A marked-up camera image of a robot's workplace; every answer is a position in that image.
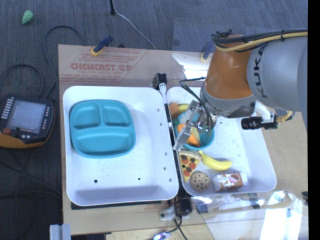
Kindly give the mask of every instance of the gray floor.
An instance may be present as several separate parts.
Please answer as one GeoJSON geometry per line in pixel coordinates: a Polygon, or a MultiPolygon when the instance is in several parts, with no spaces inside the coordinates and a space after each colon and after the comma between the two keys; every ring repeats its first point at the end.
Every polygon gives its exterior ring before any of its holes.
{"type": "MultiPolygon", "coordinates": [[[[40,94],[44,98],[55,83],[58,44],[96,45],[112,36],[111,47],[199,52],[216,31],[254,34],[308,28],[308,0],[113,0],[113,4],[116,15],[111,15],[109,0],[0,0],[0,99],[40,93],[40,75],[30,66],[44,76],[40,94]],[[22,25],[26,10],[33,12],[33,19],[22,25]],[[68,27],[53,29],[56,26],[68,27]]],[[[48,98],[58,112],[55,88],[48,98]]],[[[1,240],[49,239],[49,226],[63,222],[59,197],[21,193],[56,193],[42,183],[61,192],[59,113],[57,117],[44,146],[0,149],[1,240]],[[42,183],[22,177],[23,170],[42,183]]]]}

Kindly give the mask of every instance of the toy pizza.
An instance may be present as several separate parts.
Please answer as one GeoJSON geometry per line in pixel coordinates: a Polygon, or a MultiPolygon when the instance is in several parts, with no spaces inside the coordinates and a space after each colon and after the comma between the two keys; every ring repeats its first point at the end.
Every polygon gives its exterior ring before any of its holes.
{"type": "Polygon", "coordinates": [[[188,182],[190,176],[200,163],[201,156],[193,151],[179,151],[179,161],[184,182],[188,182]]]}

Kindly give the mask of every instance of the white tray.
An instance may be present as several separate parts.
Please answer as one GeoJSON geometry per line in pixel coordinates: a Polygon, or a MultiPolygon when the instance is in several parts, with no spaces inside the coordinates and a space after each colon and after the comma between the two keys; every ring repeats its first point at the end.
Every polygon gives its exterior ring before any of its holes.
{"type": "Polygon", "coordinates": [[[148,87],[73,86],[63,94],[66,191],[79,206],[169,200],[179,190],[163,98],[148,87]],[[73,148],[69,114],[81,101],[124,103],[132,116],[136,143],[114,158],[87,158],[73,148]]]}
{"type": "MultiPolygon", "coordinates": [[[[195,94],[199,95],[199,87],[192,87],[191,89],[195,94]]],[[[170,88],[166,96],[168,104],[175,102],[189,104],[192,100],[196,100],[193,95],[181,87],[170,88]]],[[[203,152],[218,160],[231,160],[232,166],[228,170],[218,171],[208,168],[201,162],[196,171],[206,173],[210,179],[222,173],[239,172],[246,175],[248,184],[238,189],[215,192],[211,182],[208,190],[197,192],[191,187],[190,181],[185,183],[182,180],[184,189],[190,195],[211,196],[230,193],[257,193],[268,192],[275,188],[277,177],[261,129],[243,130],[241,118],[218,117],[214,133],[213,143],[203,152]]]]}

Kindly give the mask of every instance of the controller screen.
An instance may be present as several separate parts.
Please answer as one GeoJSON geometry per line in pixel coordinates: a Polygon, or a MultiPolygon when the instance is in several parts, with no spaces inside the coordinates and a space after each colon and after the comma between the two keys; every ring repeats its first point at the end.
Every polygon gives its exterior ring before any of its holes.
{"type": "Polygon", "coordinates": [[[16,100],[7,128],[20,128],[21,131],[38,134],[42,125],[45,109],[45,104],[16,100]]]}

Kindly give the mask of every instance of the blue plate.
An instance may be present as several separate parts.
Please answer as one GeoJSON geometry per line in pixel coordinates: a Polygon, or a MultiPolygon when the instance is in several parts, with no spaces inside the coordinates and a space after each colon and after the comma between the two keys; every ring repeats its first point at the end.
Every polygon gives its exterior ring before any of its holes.
{"type": "Polygon", "coordinates": [[[131,113],[117,100],[79,102],[72,108],[69,121],[72,145],[84,157],[119,157],[128,154],[136,144],[131,113]]]}
{"type": "MultiPolygon", "coordinates": [[[[174,121],[174,132],[175,135],[178,136],[178,130],[177,130],[177,126],[180,123],[180,119],[181,117],[184,115],[184,113],[182,113],[181,115],[179,115],[178,120],[174,121]]],[[[208,148],[212,142],[214,141],[215,138],[215,129],[213,128],[210,132],[204,132],[204,133],[199,133],[200,136],[200,146],[193,146],[193,145],[189,145],[187,143],[183,144],[183,147],[187,150],[195,150],[195,151],[199,151],[199,150],[203,150],[208,148]]]]}

